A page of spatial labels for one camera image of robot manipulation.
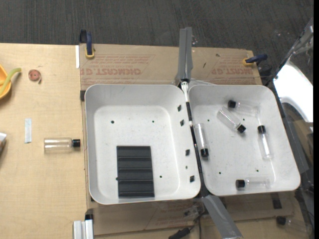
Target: black connector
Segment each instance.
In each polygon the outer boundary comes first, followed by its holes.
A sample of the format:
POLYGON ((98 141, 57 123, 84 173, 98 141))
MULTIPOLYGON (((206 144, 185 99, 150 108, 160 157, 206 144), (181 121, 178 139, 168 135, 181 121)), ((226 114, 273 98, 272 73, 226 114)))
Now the black connector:
POLYGON ((190 230, 189 228, 185 228, 185 229, 182 229, 182 230, 178 230, 177 233, 173 234, 172 236, 170 236, 168 239, 180 239, 186 235, 188 235, 190 233, 190 230))

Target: glass vial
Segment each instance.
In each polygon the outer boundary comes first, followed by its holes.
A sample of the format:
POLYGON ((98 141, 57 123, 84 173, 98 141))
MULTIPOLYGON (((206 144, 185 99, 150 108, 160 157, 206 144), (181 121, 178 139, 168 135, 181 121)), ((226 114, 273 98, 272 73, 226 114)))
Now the glass vial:
POLYGON ((231 111, 237 111, 240 113, 250 114, 250 115, 258 115, 259 108, 255 105, 243 102, 236 102, 234 100, 228 101, 228 108, 231 111))
POLYGON ((238 130, 238 132, 243 133, 246 128, 242 125, 239 118, 237 118, 230 110, 226 107, 222 107, 218 113, 217 117, 229 128, 238 130))
POLYGON ((71 139, 69 137, 45 138, 44 152, 71 152, 73 148, 80 147, 80 139, 71 139))
POLYGON ((274 157, 272 151, 270 150, 270 145, 269 145, 269 137, 266 132, 266 128, 264 125, 260 125, 257 127, 258 130, 258 144, 259 144, 259 149, 261 151, 261 155, 263 159, 269 160, 274 157))
POLYGON ((204 124, 199 123, 194 126, 197 148, 202 157, 208 157, 208 142, 205 136, 204 124))
POLYGON ((301 236, 310 236, 313 232, 313 228, 309 223, 296 220, 295 218, 278 216, 276 217, 276 222, 279 226, 285 228, 287 232, 299 234, 301 236))
POLYGON ((236 188, 237 190, 269 189, 271 181, 268 177, 249 177, 245 180, 236 180, 236 188))

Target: gray carpet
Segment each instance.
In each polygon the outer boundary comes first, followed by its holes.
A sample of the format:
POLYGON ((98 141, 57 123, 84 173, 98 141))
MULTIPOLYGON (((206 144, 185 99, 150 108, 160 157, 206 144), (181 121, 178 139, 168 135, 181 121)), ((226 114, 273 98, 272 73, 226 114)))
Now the gray carpet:
POLYGON ((244 48, 278 66, 314 16, 314 0, 0 0, 0 42, 178 46, 191 26, 197 46, 244 48))

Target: orange bowl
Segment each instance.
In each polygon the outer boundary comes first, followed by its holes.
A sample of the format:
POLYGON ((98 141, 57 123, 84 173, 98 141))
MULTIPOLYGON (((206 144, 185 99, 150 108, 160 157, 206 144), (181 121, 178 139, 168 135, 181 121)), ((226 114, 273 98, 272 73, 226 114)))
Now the orange bowl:
MULTIPOLYGON (((6 73, 5 69, 0 65, 0 82, 4 81, 8 74, 6 73)), ((0 95, 0 99, 4 98, 11 89, 11 81, 9 81, 8 85, 4 89, 4 92, 0 95)))

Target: yellow object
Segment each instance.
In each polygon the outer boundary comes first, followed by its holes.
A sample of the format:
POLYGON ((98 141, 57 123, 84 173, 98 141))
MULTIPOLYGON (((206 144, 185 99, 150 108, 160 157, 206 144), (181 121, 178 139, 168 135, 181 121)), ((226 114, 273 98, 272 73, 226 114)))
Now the yellow object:
POLYGON ((85 57, 87 59, 92 59, 94 58, 94 48, 92 48, 92 55, 88 55, 88 51, 86 50, 86 47, 85 47, 85 57))
POLYGON ((11 78, 17 72, 21 72, 21 68, 13 69, 7 74, 5 69, 0 65, 0 99, 9 93, 11 89, 11 78))
POLYGON ((244 66, 253 66, 254 65, 254 63, 246 63, 246 60, 247 60, 247 58, 243 59, 244 66))

